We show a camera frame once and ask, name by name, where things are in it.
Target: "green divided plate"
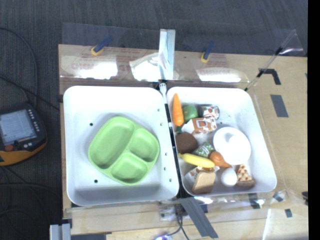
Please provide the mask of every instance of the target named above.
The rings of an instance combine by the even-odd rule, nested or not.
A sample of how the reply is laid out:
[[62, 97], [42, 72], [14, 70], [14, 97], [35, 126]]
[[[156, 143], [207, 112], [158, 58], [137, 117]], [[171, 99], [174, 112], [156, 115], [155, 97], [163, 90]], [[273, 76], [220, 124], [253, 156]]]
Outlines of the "green divided plate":
[[109, 119], [88, 148], [95, 168], [124, 185], [141, 182], [160, 153], [158, 139], [138, 123], [123, 117]]

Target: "table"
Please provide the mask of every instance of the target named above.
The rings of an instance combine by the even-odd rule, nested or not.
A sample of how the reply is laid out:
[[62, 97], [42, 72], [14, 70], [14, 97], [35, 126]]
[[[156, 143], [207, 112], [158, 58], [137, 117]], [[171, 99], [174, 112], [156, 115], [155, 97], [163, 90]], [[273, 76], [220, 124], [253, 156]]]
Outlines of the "table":
[[[73, 85], [116, 84], [112, 81], [75, 78], [66, 71], [78, 67], [87, 67], [83, 61], [90, 47], [60, 44], [59, 47], [60, 95]], [[154, 50], [107, 47], [105, 54], [122, 58], [118, 68], [128, 71], [128, 55], [152, 54]], [[176, 51], [175, 64], [179, 67], [183, 60], [190, 68], [198, 63], [201, 54], [197, 52]], [[258, 69], [269, 56], [240, 54], [211, 54], [211, 67], [227, 67], [245, 72], [248, 79], [254, 79]], [[308, 136], [307, 136], [307, 78], [308, 58], [278, 56], [271, 67], [276, 70], [281, 84], [275, 84], [272, 74], [264, 74], [248, 93], [255, 100], [258, 119], [264, 138], [276, 168], [279, 189], [271, 196], [264, 195], [265, 204], [260, 207], [248, 205], [240, 198], [239, 202], [224, 203], [215, 200], [207, 206], [207, 218], [212, 223], [220, 239], [292, 239], [308, 238], [308, 205], [302, 193], [308, 192]], [[121, 85], [153, 87], [150, 82], [132, 82], [128, 75], [121, 76]], [[242, 82], [238, 87], [244, 88]], [[271, 95], [281, 96], [288, 117], [277, 116]], [[102, 205], [89, 208], [72, 207], [66, 191], [66, 151], [64, 132], [63, 104], [60, 105], [61, 158], [63, 214], [65, 219], [72, 219], [72, 235], [109, 233], [107, 239], [154, 239], [164, 233], [172, 233], [178, 228], [173, 220], [163, 220], [161, 213], [170, 205], [167, 203], [133, 203]], [[186, 217], [183, 228], [190, 239], [201, 236], [190, 218]], [[174, 239], [185, 239], [180, 231]]]

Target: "blue clamp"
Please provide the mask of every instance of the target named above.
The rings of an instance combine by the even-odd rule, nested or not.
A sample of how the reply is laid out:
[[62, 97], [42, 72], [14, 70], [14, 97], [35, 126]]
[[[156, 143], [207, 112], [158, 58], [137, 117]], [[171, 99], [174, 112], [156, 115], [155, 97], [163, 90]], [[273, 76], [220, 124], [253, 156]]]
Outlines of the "blue clamp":
[[101, 54], [104, 50], [104, 47], [107, 46], [110, 42], [112, 42], [113, 38], [108, 36], [106, 39], [102, 40], [96, 46], [91, 48], [91, 54], [97, 56]]
[[211, 41], [207, 49], [201, 55], [201, 61], [203, 63], [207, 63], [209, 61], [209, 55], [213, 47], [214, 47], [214, 43]]

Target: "toy banana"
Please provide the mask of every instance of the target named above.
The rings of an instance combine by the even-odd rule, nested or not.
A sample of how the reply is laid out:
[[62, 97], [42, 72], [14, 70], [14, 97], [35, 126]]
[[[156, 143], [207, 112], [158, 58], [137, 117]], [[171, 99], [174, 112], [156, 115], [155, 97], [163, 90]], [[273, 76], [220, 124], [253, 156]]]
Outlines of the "toy banana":
[[188, 164], [192, 164], [194, 166], [201, 166], [203, 168], [212, 168], [215, 166], [215, 163], [210, 159], [196, 155], [196, 154], [190, 154], [190, 153], [180, 154], [179, 153], [179, 157], [181, 157]]

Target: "black floor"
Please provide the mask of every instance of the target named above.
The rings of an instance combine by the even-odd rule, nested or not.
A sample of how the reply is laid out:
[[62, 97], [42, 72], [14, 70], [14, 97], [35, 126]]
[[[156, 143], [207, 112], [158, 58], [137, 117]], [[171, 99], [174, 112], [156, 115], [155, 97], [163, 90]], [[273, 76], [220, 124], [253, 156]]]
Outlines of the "black floor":
[[[271, 55], [296, 30], [303, 54], [308, 52], [308, 0], [0, 0], [0, 76], [25, 88], [32, 104], [31, 93], [37, 93], [48, 137], [37, 155], [0, 167], [0, 240], [47, 240], [49, 225], [62, 222], [57, 108], [63, 23], [175, 29], [183, 39], [178, 50], [197, 51], [194, 40], [210, 36], [213, 52], [261, 55]], [[5, 29], [25, 38], [36, 65], [25, 43]], [[25, 100], [17, 86], [0, 79], [0, 109]]]

